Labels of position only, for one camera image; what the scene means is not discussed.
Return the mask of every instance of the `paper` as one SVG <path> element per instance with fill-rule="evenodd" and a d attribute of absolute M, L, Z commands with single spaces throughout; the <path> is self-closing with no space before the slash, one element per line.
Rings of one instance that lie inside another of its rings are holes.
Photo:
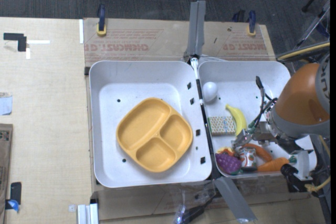
<path fill-rule="evenodd" d="M 5 200 L 8 185 L 9 158 L 13 126 L 0 124 L 0 223 L 5 219 Z"/>
<path fill-rule="evenodd" d="M 10 115 L 12 112 L 13 97 L 6 93 L 0 92 L 0 116 Z"/>

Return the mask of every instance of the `white ball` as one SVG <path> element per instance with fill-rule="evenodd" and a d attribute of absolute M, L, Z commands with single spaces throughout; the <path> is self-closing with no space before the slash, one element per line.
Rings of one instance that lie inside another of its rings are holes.
<path fill-rule="evenodd" d="M 218 86 L 214 82 L 207 82 L 203 85 L 203 100 L 205 102 L 210 102 L 214 100 L 217 96 Z"/>

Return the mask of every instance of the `clamp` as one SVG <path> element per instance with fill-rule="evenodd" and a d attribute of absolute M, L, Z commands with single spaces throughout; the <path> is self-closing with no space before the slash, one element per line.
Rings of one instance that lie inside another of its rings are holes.
<path fill-rule="evenodd" d="M 255 26 L 256 26 L 256 12 L 254 10 L 251 10 L 248 13 L 248 20 L 249 22 L 246 30 L 247 30 L 247 35 L 249 35 L 250 37 L 254 37 L 256 36 L 256 30 L 255 30 Z"/>
<path fill-rule="evenodd" d="M 106 24 L 105 24 L 105 6 L 100 4 L 97 12 L 99 22 L 97 23 L 97 35 L 106 36 Z"/>

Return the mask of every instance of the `cable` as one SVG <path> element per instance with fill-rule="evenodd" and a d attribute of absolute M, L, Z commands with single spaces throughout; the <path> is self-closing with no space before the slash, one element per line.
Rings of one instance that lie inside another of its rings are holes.
<path fill-rule="evenodd" d="M 256 76 L 256 84 L 258 88 L 260 89 L 260 95 L 261 95 L 261 105 L 260 105 L 260 112 L 259 114 L 255 117 L 255 119 L 248 125 L 250 128 L 250 133 L 254 133 L 255 128 L 258 126 L 262 114 L 270 107 L 270 105 L 275 104 L 278 98 L 271 98 L 269 95 L 265 93 L 264 86 L 262 85 L 261 79 Z M 269 100 L 266 105 L 265 103 L 265 97 Z"/>
<path fill-rule="evenodd" d="M 314 45 L 312 47 L 308 47 L 308 48 L 304 48 L 304 49 L 300 49 L 300 50 L 295 50 L 293 52 L 290 52 L 288 54 L 285 54 L 285 55 L 282 55 L 282 56 L 278 57 L 277 60 L 278 61 L 285 60 L 287 58 L 290 58 L 290 57 L 293 57 L 293 56 L 296 56 L 296 55 L 299 55 L 299 54 L 303 54 L 305 52 L 310 52 L 310 51 L 314 51 L 314 50 L 318 50 L 318 49 L 322 49 L 322 48 L 326 48 L 326 47 L 330 47 L 330 42 L 322 43 L 322 44 L 319 44 L 319 45 Z"/>
<path fill-rule="evenodd" d="M 330 51 L 329 47 L 325 47 L 317 51 L 311 51 L 306 54 L 296 55 L 290 58 L 287 58 L 285 60 L 281 60 L 280 62 L 295 62 L 295 61 L 301 61 L 305 63 L 320 63 L 321 58 L 323 58 L 326 53 Z"/>
<path fill-rule="evenodd" d="M 329 158 L 330 158 L 330 150 L 328 148 L 328 145 L 326 144 L 326 142 L 324 141 L 322 135 L 319 135 L 320 141 L 322 143 L 322 145 L 324 146 L 325 151 L 327 152 Z M 320 184 L 319 186 L 314 186 L 312 184 L 305 184 L 305 188 L 307 189 L 307 191 L 309 192 L 318 192 L 321 188 L 323 188 L 326 184 L 328 184 L 331 181 L 331 176 L 329 176 L 327 178 L 327 180 L 325 180 L 322 184 Z"/>
<path fill-rule="evenodd" d="M 323 190 L 323 194 L 321 195 L 316 195 L 317 198 L 324 198 L 327 196 L 327 194 L 331 191 L 331 187 L 329 186 L 329 188 L 327 190 Z"/>

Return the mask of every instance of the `orange vegetable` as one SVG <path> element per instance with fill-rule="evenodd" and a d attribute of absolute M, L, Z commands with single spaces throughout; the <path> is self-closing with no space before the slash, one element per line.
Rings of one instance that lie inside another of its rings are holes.
<path fill-rule="evenodd" d="M 284 157 L 276 158 L 262 165 L 259 165 L 258 172 L 280 171 L 281 167 L 286 163 L 289 163 L 289 160 L 287 160 L 286 158 Z"/>
<path fill-rule="evenodd" d="M 242 147 L 253 147 L 256 149 L 256 154 L 258 157 L 262 158 L 265 162 L 270 162 L 271 160 L 273 160 L 273 157 L 271 154 L 269 154 L 264 148 L 262 148 L 261 146 L 257 146 L 255 144 L 245 144 Z"/>

